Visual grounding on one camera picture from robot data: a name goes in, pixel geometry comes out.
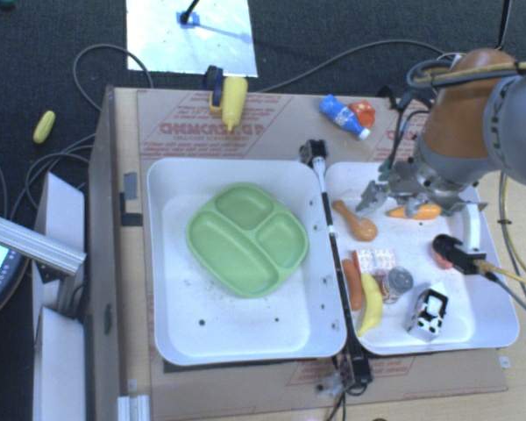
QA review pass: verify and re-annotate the orange carrot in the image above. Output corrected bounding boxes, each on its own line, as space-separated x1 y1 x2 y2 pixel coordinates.
387 203 443 222

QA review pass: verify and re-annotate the yellow mustard bottle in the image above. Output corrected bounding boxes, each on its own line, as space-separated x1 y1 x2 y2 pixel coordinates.
220 75 250 132

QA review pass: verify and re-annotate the black and white cow carton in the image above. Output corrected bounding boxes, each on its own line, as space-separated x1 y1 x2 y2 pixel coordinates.
406 279 450 343

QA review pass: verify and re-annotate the small silver top can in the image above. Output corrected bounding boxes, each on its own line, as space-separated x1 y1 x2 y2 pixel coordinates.
381 266 416 305

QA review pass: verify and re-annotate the red orange packet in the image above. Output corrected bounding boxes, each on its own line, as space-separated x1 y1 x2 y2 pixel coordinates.
348 99 377 127

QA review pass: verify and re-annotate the yellow oblong toy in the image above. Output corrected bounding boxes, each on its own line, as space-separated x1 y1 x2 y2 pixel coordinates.
32 110 57 145

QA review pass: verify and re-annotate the white plastic tray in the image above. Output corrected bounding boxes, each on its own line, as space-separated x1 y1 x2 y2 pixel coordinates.
146 156 349 367
323 161 521 357

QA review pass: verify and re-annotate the orange sausage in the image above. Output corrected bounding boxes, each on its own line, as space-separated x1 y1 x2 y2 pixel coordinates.
341 258 365 312

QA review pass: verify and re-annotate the green divided plate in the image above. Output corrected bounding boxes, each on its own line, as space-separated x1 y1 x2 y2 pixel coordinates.
185 182 310 299

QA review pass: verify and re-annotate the black block with thin wires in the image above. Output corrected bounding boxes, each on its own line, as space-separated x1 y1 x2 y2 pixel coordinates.
299 139 330 164
339 352 374 388

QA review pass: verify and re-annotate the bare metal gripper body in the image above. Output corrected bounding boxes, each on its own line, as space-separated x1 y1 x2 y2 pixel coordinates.
386 161 471 212

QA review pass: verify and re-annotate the brown cardboard board red print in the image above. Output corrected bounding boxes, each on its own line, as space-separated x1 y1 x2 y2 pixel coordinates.
89 86 509 421

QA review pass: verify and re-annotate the red and white packet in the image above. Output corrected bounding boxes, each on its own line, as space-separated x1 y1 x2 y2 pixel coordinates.
351 247 397 277

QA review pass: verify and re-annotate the blue bottle white cap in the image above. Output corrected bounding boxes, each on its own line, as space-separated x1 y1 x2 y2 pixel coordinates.
318 94 373 141

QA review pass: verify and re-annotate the thin black and white rod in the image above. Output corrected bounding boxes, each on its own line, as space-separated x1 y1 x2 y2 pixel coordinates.
314 157 361 360

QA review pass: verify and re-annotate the yellow banana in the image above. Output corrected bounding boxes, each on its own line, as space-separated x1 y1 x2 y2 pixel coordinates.
355 272 385 338

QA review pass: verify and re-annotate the orange chicken drumstick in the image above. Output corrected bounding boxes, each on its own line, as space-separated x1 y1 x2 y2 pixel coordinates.
331 199 379 242

